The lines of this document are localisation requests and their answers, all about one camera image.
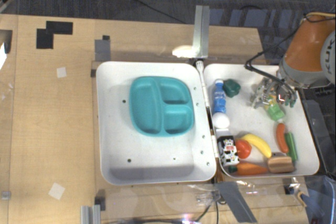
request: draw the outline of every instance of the yellow banana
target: yellow banana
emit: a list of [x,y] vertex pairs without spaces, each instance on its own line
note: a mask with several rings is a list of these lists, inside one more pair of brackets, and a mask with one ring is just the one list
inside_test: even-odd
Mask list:
[[266,141],[259,136],[254,134],[246,134],[241,139],[246,140],[251,145],[255,146],[257,149],[260,150],[267,158],[272,157],[272,151]]

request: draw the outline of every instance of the orange carrot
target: orange carrot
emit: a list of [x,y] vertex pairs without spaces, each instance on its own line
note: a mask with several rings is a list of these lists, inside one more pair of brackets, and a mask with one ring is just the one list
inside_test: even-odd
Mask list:
[[240,176],[250,176],[264,174],[267,173],[268,170],[265,167],[253,163],[239,163],[237,166],[229,166],[229,172],[237,172]]
[[287,145],[286,139],[285,139],[285,129],[286,129],[286,126],[283,123],[278,124],[278,126],[277,126],[277,142],[278,142],[280,150],[283,153],[288,153],[289,148],[288,148],[288,145]]

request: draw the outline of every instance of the blue bottle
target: blue bottle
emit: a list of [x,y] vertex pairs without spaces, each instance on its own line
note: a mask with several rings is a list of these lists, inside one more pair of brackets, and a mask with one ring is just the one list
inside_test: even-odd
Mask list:
[[215,81],[215,91],[214,91],[214,113],[222,112],[226,113],[226,96],[223,90],[224,81],[217,79]]

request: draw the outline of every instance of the wooden table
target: wooden table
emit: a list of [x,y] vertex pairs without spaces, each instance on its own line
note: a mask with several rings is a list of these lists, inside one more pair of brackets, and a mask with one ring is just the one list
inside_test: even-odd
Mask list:
[[[47,20],[73,22],[73,34],[54,35],[54,49],[36,49],[36,29],[46,28]],[[0,15],[0,29],[14,31],[13,54],[8,55],[12,59],[5,63],[3,69],[8,70],[8,74],[1,70],[0,80],[13,76],[11,72],[15,72],[13,129],[7,124],[6,133],[2,132],[0,136],[1,141],[8,140],[8,134],[12,131],[11,146],[8,147],[10,141],[7,141],[1,143],[0,147],[2,154],[11,158],[10,178],[8,173],[2,173],[0,183],[9,184],[12,197],[8,208],[5,203],[0,208],[0,214],[7,215],[8,210],[10,224],[79,223],[80,207],[92,206],[97,191],[94,95],[90,76],[95,58],[95,39],[110,36],[113,60],[176,61],[171,56],[172,49],[192,44],[193,26]],[[210,27],[209,55],[212,59],[242,63],[260,50],[256,29]],[[57,69],[61,67],[66,68],[64,78],[57,77]],[[0,116],[4,119],[4,110],[1,110]],[[1,157],[1,172],[8,171],[8,162],[9,159]],[[54,183],[65,188],[60,200],[48,195]],[[271,188],[274,182],[267,181],[265,184]],[[179,200],[181,193],[178,192],[184,187],[161,186],[163,189],[170,187],[177,190],[170,199]],[[157,193],[153,188],[150,191],[149,187],[132,190],[130,187],[119,188],[107,184],[107,188],[114,195],[118,194],[121,201],[114,212],[108,214],[110,217],[117,217],[121,210],[132,203],[134,198],[129,193],[146,196],[151,201],[157,198]],[[253,209],[259,223],[270,223],[270,214],[278,219],[274,223],[307,222],[303,207],[292,197],[284,195],[283,190],[273,191],[271,199],[274,200],[271,209],[263,208],[266,205],[260,204]],[[284,206],[278,207],[278,201]],[[174,214],[173,210],[165,211],[160,201],[157,204],[156,209],[162,215]],[[227,206],[221,206],[220,211],[223,221],[234,222]],[[133,213],[134,216],[150,216],[150,208],[138,205]],[[214,212],[203,219],[204,223],[213,223],[214,220]],[[0,216],[0,223],[7,223],[7,218],[3,220]]]

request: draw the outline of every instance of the white tray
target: white tray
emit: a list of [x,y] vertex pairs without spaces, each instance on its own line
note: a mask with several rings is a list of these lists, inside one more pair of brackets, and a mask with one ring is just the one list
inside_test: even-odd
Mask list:
[[[256,66],[258,69],[276,74],[278,66]],[[205,83],[208,89],[209,99],[212,100],[213,88],[216,79],[233,79],[241,86],[239,95],[233,98],[226,98],[226,111],[230,119],[229,130],[235,138],[239,138],[246,133],[253,133],[263,138],[270,146],[272,152],[280,152],[276,142],[276,125],[264,108],[254,109],[250,106],[250,96],[256,89],[257,84],[262,80],[262,76],[248,71],[243,65],[211,64],[204,70]],[[301,100],[297,100],[294,108],[282,106],[286,116],[283,121],[287,129],[293,133],[298,160],[295,163],[296,170],[286,174],[263,174],[253,177],[281,177],[281,176],[304,176],[313,175],[319,169],[319,159],[309,130],[306,116]],[[266,160],[253,147],[251,155],[245,159],[256,164],[265,165]],[[236,176],[227,174],[235,178],[246,178],[246,176]]]
[[[151,137],[133,127],[129,92],[134,79],[172,77],[191,93],[195,123],[172,137]],[[101,172],[114,185],[196,182],[212,178],[216,162],[197,70],[182,63],[105,62],[97,70]]]

